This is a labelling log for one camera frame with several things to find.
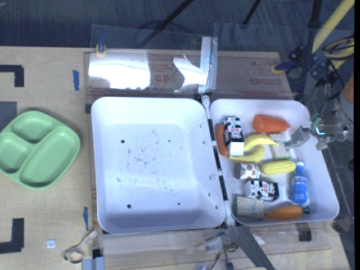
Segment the small snack box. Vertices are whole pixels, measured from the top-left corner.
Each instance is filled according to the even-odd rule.
[[[264,217],[264,201],[237,196],[235,214],[240,218],[262,219]]]
[[[242,156],[244,154],[244,137],[239,117],[226,117],[223,121],[225,145],[231,156]]]
[[[274,160],[289,160],[292,158],[291,151],[285,149],[284,143],[286,136],[284,133],[269,134],[270,138],[278,142],[279,145],[270,145],[271,153]]]
[[[249,180],[244,185],[245,197],[253,197],[264,201],[275,201],[279,198],[279,187],[277,183],[261,180]]]

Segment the yellow pole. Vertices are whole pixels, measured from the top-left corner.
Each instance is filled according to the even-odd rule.
[[[344,18],[347,12],[353,7],[355,0],[342,0],[339,6],[335,9],[332,15],[327,19],[324,26],[320,28],[315,36],[312,54],[314,54],[330,33],[335,29],[339,22]]]

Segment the green divided plate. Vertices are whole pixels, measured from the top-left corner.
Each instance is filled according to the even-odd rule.
[[[0,132],[0,172],[26,188],[47,189],[68,170],[79,136],[40,111],[18,115]]]

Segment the toy banana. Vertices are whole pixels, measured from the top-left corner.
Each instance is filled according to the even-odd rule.
[[[271,139],[270,136],[266,134],[254,134],[248,136],[244,140],[244,151],[248,151],[249,149],[253,148],[256,145],[276,145],[278,146],[279,143]]]
[[[259,146],[255,148],[254,152],[248,155],[243,156],[229,156],[230,160],[236,161],[236,162],[252,162],[252,163],[259,163],[265,154],[265,148],[264,146]]]

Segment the blue tape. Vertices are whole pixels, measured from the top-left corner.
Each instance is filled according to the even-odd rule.
[[[89,223],[88,223],[89,215],[88,215],[88,208],[87,207],[84,207],[83,217],[84,217],[86,231],[88,231],[89,230]]]
[[[74,81],[75,91],[79,91],[80,90],[79,71],[73,70],[73,81]]]

